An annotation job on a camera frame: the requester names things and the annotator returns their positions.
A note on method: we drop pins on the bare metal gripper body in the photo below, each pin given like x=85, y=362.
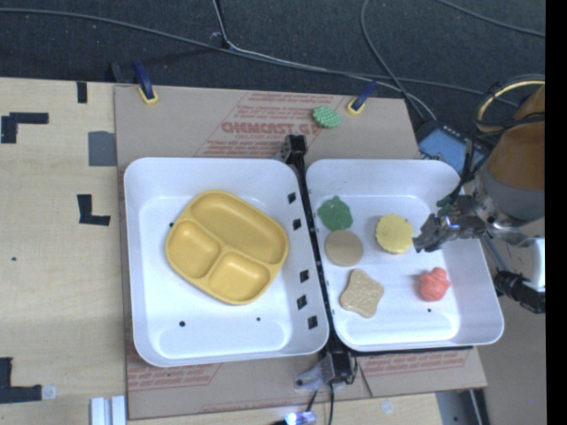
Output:
x=469, y=219

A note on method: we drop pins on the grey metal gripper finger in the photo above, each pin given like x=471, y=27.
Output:
x=425, y=241
x=432, y=225

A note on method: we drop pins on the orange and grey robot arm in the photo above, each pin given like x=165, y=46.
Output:
x=516, y=157

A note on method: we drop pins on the yellow round biscuit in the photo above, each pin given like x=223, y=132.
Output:
x=393, y=234

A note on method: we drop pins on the orange lumpy toy food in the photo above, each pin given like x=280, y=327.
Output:
x=433, y=285

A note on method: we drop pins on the tan round biscuit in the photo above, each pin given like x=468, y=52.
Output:
x=344, y=248

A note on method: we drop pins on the tan wavy cracker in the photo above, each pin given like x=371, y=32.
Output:
x=361, y=293

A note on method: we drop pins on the white plastic tray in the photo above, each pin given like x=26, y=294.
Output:
x=155, y=281
x=398, y=321

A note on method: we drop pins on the green toy broccoli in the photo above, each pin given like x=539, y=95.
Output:
x=335, y=214

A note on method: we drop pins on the thin black rod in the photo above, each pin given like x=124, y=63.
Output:
x=315, y=246

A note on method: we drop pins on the green checked biscuit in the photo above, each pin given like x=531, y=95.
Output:
x=327, y=117

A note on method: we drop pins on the yellow divided plate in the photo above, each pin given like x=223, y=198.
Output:
x=226, y=246

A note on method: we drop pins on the brown cardboard board red print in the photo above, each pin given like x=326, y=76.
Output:
x=186, y=122

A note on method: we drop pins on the black cylinder on white bracket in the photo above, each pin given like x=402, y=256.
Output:
x=520, y=288

